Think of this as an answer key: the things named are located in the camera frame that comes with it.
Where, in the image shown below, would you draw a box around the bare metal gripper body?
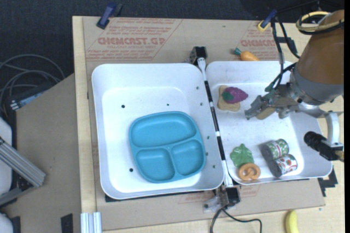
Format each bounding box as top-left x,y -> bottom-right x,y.
268,83 -> 328,119

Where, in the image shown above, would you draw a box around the white plastic tray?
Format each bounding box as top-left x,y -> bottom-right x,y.
205,60 -> 334,186
91,62 -> 226,199

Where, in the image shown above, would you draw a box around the purple grapes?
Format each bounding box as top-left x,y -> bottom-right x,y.
221,86 -> 249,104

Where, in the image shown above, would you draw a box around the tan biscuit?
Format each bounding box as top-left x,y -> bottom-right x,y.
217,85 -> 242,113

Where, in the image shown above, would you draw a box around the small can, green red print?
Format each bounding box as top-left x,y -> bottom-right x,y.
260,138 -> 290,160

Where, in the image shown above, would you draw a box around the thin black and white rod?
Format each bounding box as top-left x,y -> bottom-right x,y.
197,57 -> 229,187

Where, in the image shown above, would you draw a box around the green lettuce leaf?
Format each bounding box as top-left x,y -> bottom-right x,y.
229,143 -> 254,169

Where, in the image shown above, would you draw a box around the orange carrot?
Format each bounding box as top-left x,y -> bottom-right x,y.
234,47 -> 260,62

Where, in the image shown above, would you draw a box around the small can, red tomato print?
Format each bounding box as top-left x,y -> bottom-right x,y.
269,154 -> 298,178

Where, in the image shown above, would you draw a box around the orange pretzel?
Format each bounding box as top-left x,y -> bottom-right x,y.
237,162 -> 261,182

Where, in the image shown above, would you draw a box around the blue divided plate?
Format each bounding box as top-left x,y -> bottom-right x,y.
129,110 -> 207,184

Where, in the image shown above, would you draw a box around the brown cardboard board, red print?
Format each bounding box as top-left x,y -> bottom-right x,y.
81,16 -> 326,231

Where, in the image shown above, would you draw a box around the yellow banana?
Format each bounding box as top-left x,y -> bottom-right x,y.
285,209 -> 300,233

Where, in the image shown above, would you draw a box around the black cylinder on white bracket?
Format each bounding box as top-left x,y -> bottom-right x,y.
303,111 -> 344,162

